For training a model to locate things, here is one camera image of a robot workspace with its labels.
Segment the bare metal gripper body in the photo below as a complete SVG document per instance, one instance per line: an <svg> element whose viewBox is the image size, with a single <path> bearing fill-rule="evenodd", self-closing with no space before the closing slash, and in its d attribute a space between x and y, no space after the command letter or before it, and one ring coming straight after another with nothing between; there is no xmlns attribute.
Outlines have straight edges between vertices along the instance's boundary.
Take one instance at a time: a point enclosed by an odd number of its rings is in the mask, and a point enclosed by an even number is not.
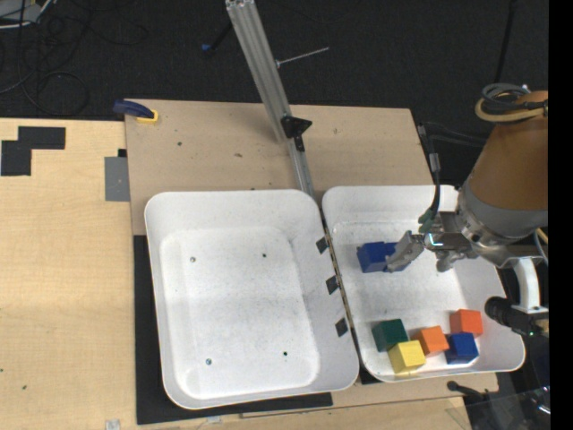
<svg viewBox="0 0 573 430"><path fill-rule="evenodd" d="M492 254L498 245L482 231L472 232L459 225L459 217L453 211L439 211L427 231L423 233L423 245L435 253L438 263L453 263L463 259L476 259Z"/></svg>

